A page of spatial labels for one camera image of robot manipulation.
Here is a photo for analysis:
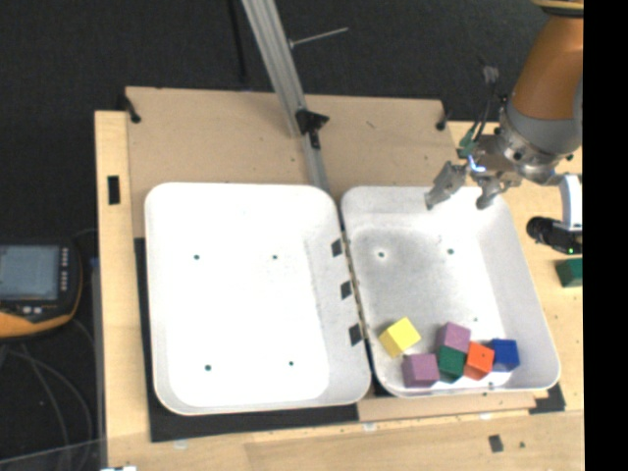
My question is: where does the green cube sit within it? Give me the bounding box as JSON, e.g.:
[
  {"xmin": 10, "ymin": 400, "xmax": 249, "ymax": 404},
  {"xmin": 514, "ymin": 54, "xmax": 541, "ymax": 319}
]
[
  {"xmin": 554, "ymin": 257, "xmax": 584, "ymax": 289},
  {"xmin": 436, "ymin": 344, "xmax": 468, "ymax": 380}
]

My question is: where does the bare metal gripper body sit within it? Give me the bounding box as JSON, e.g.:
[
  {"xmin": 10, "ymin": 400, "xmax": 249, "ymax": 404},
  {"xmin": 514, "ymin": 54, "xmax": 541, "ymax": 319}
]
[{"xmin": 460, "ymin": 131, "xmax": 573, "ymax": 188}]

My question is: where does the black cylinder on white bracket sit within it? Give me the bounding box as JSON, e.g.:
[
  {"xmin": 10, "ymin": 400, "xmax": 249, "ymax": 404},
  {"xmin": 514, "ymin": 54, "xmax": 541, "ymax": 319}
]
[{"xmin": 526, "ymin": 173, "xmax": 584, "ymax": 256}]

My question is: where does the yellow cube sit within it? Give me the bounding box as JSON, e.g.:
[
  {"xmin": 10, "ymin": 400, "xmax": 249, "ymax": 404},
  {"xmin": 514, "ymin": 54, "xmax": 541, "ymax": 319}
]
[{"xmin": 378, "ymin": 316, "xmax": 423, "ymax": 359}]

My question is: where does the brown cardboard board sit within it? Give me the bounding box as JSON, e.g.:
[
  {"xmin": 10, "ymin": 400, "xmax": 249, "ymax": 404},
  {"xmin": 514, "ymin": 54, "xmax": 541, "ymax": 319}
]
[{"xmin": 124, "ymin": 85, "xmax": 550, "ymax": 424}]

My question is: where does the white plastic tray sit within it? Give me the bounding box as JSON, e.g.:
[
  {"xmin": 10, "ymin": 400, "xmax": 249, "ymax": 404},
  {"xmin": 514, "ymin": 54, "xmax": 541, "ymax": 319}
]
[
  {"xmin": 142, "ymin": 181, "xmax": 373, "ymax": 417},
  {"xmin": 339, "ymin": 184, "xmax": 562, "ymax": 399}
]

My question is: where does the blue cube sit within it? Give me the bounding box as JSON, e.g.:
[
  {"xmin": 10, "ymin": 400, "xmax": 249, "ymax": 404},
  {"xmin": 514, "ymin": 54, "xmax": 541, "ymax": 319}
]
[{"xmin": 489, "ymin": 338, "xmax": 521, "ymax": 374}]

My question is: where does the orange cube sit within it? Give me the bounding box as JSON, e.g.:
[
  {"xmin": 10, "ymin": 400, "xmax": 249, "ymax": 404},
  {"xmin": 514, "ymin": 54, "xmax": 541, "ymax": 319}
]
[{"xmin": 462, "ymin": 340, "xmax": 497, "ymax": 382}]

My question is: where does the purple cube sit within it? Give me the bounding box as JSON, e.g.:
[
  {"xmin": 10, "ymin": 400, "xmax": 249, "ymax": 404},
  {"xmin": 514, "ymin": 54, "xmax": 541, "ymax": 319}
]
[
  {"xmin": 400, "ymin": 352, "xmax": 442, "ymax": 390},
  {"xmin": 434, "ymin": 321, "xmax": 473, "ymax": 355}
]

